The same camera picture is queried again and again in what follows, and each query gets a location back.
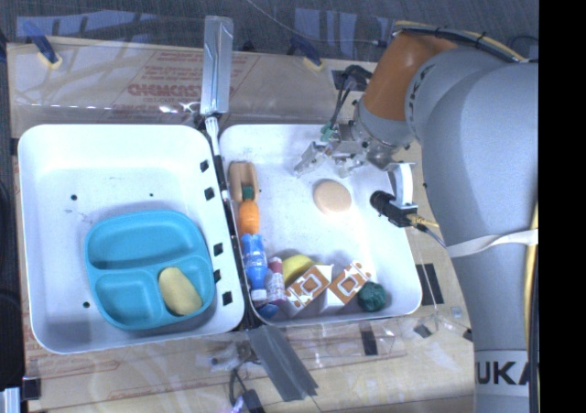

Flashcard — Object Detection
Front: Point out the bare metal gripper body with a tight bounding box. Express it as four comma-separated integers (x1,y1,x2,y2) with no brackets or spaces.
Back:
326,121,403,173

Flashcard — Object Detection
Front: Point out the tan round biscuit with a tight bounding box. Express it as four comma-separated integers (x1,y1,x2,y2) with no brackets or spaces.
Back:
312,179,353,215

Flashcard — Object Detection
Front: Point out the white plastic tray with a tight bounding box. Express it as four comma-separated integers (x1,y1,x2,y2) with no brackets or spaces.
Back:
16,123,246,355
218,123,423,328

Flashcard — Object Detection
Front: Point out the orange carrot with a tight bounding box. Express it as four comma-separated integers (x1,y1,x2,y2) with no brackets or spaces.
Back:
237,185,262,235

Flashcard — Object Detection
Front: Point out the yellow rounded toy food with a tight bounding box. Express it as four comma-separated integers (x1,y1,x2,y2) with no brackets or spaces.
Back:
280,254,322,287

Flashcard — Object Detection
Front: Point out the blue bottle with white cap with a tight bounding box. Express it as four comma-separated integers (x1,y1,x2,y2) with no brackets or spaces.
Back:
239,232,270,303

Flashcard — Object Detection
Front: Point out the orange and white carton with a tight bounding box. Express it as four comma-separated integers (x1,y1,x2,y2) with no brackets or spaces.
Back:
284,263,334,310
326,259,374,308

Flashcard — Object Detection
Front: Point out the red and white small bottle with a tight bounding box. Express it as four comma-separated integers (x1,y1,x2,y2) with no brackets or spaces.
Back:
266,256,288,305

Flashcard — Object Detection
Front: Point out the green broccoli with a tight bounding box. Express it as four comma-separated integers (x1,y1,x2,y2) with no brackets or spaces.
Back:
356,281,387,313

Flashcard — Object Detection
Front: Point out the yellow oval toy potato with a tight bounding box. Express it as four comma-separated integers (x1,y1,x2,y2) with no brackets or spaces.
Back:
157,266,204,317

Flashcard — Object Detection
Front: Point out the blue divided plate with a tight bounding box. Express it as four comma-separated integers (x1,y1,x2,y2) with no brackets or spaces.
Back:
83,209,217,332

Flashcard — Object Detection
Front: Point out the brown cardboard board red print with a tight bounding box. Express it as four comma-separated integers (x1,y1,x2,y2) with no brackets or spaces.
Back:
6,35,475,413

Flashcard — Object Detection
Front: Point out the black cylinder on white bracket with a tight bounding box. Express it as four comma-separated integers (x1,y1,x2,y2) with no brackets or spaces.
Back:
369,162,419,229

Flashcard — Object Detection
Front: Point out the black block with thin wires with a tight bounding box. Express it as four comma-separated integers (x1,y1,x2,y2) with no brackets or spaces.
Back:
241,388,266,413

